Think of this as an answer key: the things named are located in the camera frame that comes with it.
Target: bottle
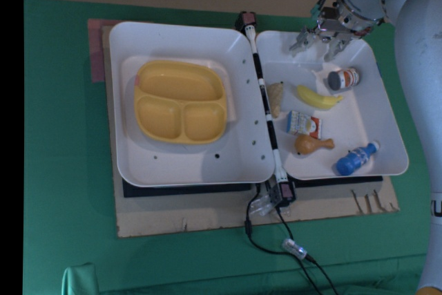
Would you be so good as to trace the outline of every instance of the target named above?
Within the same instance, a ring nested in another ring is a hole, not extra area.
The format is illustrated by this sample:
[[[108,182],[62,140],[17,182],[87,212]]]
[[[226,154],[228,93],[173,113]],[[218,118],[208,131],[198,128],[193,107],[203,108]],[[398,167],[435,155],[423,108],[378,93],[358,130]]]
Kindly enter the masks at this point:
[[[334,91],[342,88],[349,88],[359,84],[361,76],[355,68],[347,68],[338,71],[332,71],[327,76],[327,82]]]
[[[373,141],[367,146],[362,146],[350,151],[347,156],[336,163],[336,169],[343,176],[351,175],[363,166],[375,152],[379,150],[379,143]]]

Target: ice cream cone toy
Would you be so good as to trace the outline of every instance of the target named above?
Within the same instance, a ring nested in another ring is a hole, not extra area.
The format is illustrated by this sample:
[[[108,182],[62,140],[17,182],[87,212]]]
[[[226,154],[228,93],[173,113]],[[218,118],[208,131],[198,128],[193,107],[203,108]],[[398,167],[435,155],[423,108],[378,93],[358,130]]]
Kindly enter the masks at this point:
[[[295,150],[298,155],[307,155],[319,148],[334,148],[333,139],[319,140],[310,135],[300,134],[295,140]]]

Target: green tablecloth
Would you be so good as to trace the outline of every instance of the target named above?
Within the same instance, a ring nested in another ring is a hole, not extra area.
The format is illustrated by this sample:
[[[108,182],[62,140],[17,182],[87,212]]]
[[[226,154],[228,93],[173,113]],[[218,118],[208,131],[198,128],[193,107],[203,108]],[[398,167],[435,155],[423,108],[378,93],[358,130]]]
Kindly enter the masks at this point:
[[[91,82],[88,19],[232,28],[237,16],[24,0],[24,294],[60,294],[64,272],[86,263],[93,269],[86,272],[88,284],[96,282],[100,294],[313,294],[293,259],[255,249],[243,228],[116,236],[106,90],[104,82]],[[299,31],[305,23],[258,14],[259,31]],[[393,27],[384,24],[366,41],[410,157],[407,172],[392,178],[401,211],[290,224],[342,294],[413,294],[425,260],[430,184],[399,84],[393,38]],[[254,236],[274,249],[286,237],[280,225],[256,227]],[[325,289],[322,275],[310,272]]]

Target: banana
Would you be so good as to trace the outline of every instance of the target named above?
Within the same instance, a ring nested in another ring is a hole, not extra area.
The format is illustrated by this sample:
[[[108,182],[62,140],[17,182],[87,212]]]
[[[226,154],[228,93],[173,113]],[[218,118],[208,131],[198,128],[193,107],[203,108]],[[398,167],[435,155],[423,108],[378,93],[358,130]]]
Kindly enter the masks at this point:
[[[331,107],[333,107],[343,99],[342,95],[339,96],[320,95],[304,85],[298,85],[296,87],[296,90],[298,91],[298,95],[302,101],[304,101],[306,104],[310,106],[320,108],[322,110],[330,109]]]

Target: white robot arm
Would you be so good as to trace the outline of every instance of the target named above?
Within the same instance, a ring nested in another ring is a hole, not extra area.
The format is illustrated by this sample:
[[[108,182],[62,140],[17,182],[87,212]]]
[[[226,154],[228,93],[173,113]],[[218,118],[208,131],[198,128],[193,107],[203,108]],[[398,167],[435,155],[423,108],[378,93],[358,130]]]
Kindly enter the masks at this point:
[[[417,294],[442,294],[442,0],[336,0],[290,49],[296,55],[319,39],[333,60],[384,21],[395,27],[396,66],[430,174],[430,239]]]

